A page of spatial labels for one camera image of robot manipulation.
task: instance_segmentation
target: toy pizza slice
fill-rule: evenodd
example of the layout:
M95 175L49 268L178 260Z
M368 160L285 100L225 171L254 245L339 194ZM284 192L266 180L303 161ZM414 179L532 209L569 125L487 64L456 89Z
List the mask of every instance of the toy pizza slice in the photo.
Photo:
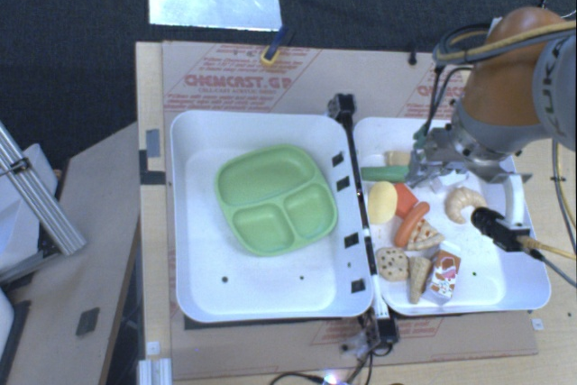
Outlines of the toy pizza slice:
M443 240L444 236L423 218L411 232L408 238L407 250L423 251L440 244Z

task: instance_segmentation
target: green plate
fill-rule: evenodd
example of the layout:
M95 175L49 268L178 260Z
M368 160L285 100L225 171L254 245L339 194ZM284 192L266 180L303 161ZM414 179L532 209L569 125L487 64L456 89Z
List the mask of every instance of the green plate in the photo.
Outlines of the green plate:
M234 234L258 255L294 251L336 225L325 177L297 146L270 146L229 160L216 174L215 189Z

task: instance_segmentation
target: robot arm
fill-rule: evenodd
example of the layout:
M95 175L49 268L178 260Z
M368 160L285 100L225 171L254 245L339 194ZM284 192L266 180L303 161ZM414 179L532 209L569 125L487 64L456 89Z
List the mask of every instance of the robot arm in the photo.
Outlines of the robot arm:
M566 24L547 10L520 8L492 29L486 43L502 43L536 28ZM465 52L462 62L467 60ZM488 182L504 182L508 172L500 162L543 138L575 150L574 26L547 43L514 48L477 62L451 123L427 131L417 141L407 183L415 186L467 170Z

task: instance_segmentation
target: chocolate milk carton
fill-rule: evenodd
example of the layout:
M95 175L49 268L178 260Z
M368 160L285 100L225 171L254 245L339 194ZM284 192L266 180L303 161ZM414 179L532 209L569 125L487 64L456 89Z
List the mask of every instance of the chocolate milk carton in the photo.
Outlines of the chocolate milk carton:
M442 242L439 251L433 257L433 268L426 285L424 298L442 305L453 297L459 266L461 265L459 246Z

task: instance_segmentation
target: toy sausage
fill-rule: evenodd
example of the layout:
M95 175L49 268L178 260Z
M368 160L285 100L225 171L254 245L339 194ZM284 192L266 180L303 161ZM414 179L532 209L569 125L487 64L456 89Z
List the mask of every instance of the toy sausage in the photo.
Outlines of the toy sausage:
M413 228L417 226L417 223L430 209L431 207L429 203L425 201L419 202L416 206L410 209L395 235L395 245L397 247L405 247L407 245L411 231L413 231Z

